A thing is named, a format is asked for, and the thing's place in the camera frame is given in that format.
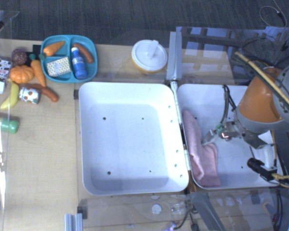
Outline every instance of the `lid handle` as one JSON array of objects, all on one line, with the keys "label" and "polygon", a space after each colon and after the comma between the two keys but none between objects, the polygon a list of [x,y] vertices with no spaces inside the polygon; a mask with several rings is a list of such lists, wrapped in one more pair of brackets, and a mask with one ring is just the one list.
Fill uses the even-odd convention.
[{"label": "lid handle", "polygon": [[149,45],[149,51],[148,53],[146,54],[146,56],[149,58],[149,59],[152,59],[152,57],[154,56],[154,53],[156,51],[158,47],[158,41],[156,40],[153,40],[150,45]]}]

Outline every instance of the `blue divided plate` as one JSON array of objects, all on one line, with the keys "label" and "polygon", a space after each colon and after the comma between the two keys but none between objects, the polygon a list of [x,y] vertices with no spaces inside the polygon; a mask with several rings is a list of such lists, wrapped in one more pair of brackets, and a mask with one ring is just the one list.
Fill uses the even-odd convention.
[{"label": "blue divided plate", "polygon": [[[79,36],[79,35],[55,35],[55,36],[48,37],[43,41],[41,49],[40,49],[40,53],[43,54],[43,49],[46,46],[53,44],[55,42],[59,42],[59,41],[65,41],[65,44],[55,53],[55,55],[45,56],[45,59],[41,60],[44,75],[52,81],[61,82],[61,83],[78,83],[78,82],[86,82],[86,81],[91,80],[97,73],[97,54],[96,54],[96,49],[95,49],[93,42],[89,38],[84,37],[84,36]],[[86,79],[77,79],[73,71],[64,75],[57,76],[57,77],[49,76],[47,72],[46,64],[52,61],[64,58],[64,57],[68,57],[70,65],[71,65],[71,69],[73,69],[72,61],[71,61],[72,60],[71,49],[74,43],[78,43],[82,45],[84,48],[87,49],[87,51],[94,58],[94,61],[91,64],[89,64],[84,58],[88,77]]]}]

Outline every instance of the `green cylinder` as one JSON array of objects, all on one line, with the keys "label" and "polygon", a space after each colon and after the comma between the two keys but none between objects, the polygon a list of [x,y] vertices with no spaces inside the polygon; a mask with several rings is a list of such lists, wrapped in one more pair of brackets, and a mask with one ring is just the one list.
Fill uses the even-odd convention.
[{"label": "green cylinder", "polygon": [[0,117],[0,129],[1,131],[16,133],[19,127],[19,121],[9,120],[7,118]]}]

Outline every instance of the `dark floor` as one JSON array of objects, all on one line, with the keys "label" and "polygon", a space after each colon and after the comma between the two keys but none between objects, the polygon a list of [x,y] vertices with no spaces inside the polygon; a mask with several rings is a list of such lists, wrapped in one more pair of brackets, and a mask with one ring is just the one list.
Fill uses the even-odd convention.
[{"label": "dark floor", "polygon": [[[289,27],[289,0],[275,1]],[[263,27],[263,6],[276,7],[273,0],[0,0],[0,10],[20,11],[15,39],[79,34],[95,43],[127,45],[144,38],[167,44],[177,26]],[[263,9],[263,15],[274,26],[283,25],[273,9]]]}]

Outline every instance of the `pink towel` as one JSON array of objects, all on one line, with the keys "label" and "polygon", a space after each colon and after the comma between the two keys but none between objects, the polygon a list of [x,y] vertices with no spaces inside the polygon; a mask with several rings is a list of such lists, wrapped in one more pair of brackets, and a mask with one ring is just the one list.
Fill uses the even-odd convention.
[{"label": "pink towel", "polygon": [[201,145],[201,131],[193,115],[183,111],[183,125],[195,181],[203,187],[220,186],[217,176],[217,149],[214,144]]}]

